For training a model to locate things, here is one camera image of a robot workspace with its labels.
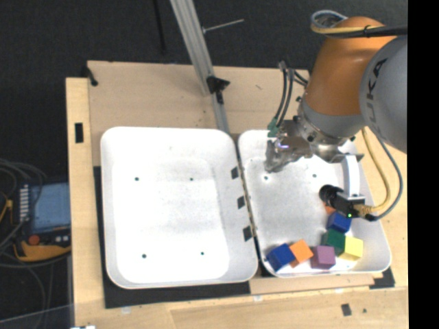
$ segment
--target wooden table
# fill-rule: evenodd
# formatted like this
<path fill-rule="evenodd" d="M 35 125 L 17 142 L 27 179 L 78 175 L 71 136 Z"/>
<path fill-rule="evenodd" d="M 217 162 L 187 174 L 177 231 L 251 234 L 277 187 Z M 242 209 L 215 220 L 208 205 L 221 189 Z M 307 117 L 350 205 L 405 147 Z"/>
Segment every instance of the wooden table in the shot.
<path fill-rule="evenodd" d="M 115 125 L 215 128 L 211 99 L 203 97 L 191 65 L 90 61 L 98 86 L 67 78 L 75 324 L 100 328 L 408 328 L 407 191 L 381 220 L 392 250 L 394 287 L 371 289 L 382 273 L 250 280 L 250 295 L 214 300 L 105 308 L 93 167 L 99 140 Z M 299 70 L 305 77 L 307 71 Z M 281 97 L 278 69 L 215 67 L 230 81 L 225 108 L 234 136 L 266 129 Z M 295 85 L 293 99 L 303 88 Z M 288 116 L 296 110 L 291 106 Z M 366 153 L 364 141 L 356 146 Z M 407 181 L 407 155 L 389 148 Z M 385 153 L 376 155 L 396 194 L 397 175 Z M 361 161 L 376 202 L 381 178 L 368 154 Z M 350 315 L 342 310 L 347 305 Z"/>

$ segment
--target black floor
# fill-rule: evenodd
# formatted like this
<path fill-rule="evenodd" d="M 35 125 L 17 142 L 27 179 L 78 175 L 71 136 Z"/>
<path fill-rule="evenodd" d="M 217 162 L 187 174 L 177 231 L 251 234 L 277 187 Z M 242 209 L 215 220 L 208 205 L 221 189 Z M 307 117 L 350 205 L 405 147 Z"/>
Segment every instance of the black floor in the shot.
<path fill-rule="evenodd" d="M 311 70 L 323 40 L 309 29 L 317 10 L 386 25 L 408 20 L 408 0 L 194 2 L 206 28 L 244 19 L 206 34 L 218 66 L 276 67 L 284 59 Z M 166 53 L 153 0 L 0 0 L 0 158 L 34 165 L 49 177 L 68 174 L 64 81 L 79 77 L 87 60 L 190 63 L 169 0 L 158 0 L 158 6 Z M 67 262 L 51 267 L 35 269 L 51 294 L 49 307 L 67 305 Z M 41 308 L 33 273 L 0 267 L 0 321 Z"/>

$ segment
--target blue cube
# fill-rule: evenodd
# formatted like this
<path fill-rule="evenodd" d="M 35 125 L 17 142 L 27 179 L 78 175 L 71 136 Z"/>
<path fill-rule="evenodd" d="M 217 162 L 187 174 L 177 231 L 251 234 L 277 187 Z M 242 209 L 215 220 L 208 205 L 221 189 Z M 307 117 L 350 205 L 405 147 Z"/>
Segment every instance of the blue cube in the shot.
<path fill-rule="evenodd" d="M 286 243 L 275 247 L 267 255 L 267 261 L 271 264 L 275 271 L 278 271 L 280 268 L 294 261 L 295 259 L 295 255 Z"/>
<path fill-rule="evenodd" d="M 352 218 L 345 217 L 342 213 L 332 212 L 327 221 L 327 229 L 334 229 L 345 234 L 351 228 Z"/>

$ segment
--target white tray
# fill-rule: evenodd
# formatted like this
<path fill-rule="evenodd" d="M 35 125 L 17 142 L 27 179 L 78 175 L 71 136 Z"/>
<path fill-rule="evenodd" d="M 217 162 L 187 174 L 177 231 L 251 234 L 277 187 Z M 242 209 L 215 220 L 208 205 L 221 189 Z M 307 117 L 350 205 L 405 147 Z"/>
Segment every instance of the white tray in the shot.
<path fill-rule="evenodd" d="M 321 236 L 326 231 L 328 214 L 318 192 L 325 184 L 343 188 L 344 181 L 341 164 L 329 164 L 317 156 L 289 163 L 279 173 L 267 173 L 263 166 L 267 133 L 266 130 L 250 130 L 243 133 L 238 142 L 249 207 L 265 268 L 283 278 L 386 270 L 390 266 L 391 253 L 381 222 L 360 218 L 352 220 L 351 228 L 346 233 L 364 242 L 364 253 L 359 260 L 337 258 L 337 263 L 328 271 L 312 269 L 309 260 L 296 267 L 287 265 L 277 272 L 273 270 L 265 259 L 272 248 L 282 243 L 292 244 L 299 239 L 304 239 L 310 247 L 320 244 Z M 350 154 L 357 152 L 350 141 L 341 151 Z M 360 192 L 365 196 L 366 204 L 373 205 L 361 162 Z"/>
<path fill-rule="evenodd" d="M 235 144 L 219 130 L 114 127 L 101 139 L 107 272 L 126 289 L 243 282 L 258 258 Z"/>

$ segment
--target purple cube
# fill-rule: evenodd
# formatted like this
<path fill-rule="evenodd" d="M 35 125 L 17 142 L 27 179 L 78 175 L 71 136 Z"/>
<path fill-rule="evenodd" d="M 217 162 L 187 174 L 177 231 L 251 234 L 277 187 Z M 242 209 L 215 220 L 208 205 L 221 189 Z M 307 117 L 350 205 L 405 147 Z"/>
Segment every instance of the purple cube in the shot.
<path fill-rule="evenodd" d="M 313 247 L 313 257 L 311 258 L 311 268 L 330 269 L 336 262 L 335 250 L 333 246 L 319 245 Z"/>
<path fill-rule="evenodd" d="M 340 212 L 332 212 L 327 221 L 327 229 L 334 229 L 345 234 L 351 228 L 352 218 L 347 218 Z"/>
<path fill-rule="evenodd" d="M 286 243 L 275 247 L 267 255 L 267 261 L 271 264 L 275 271 L 278 271 L 280 268 L 294 261 L 295 259 L 295 255 Z"/>

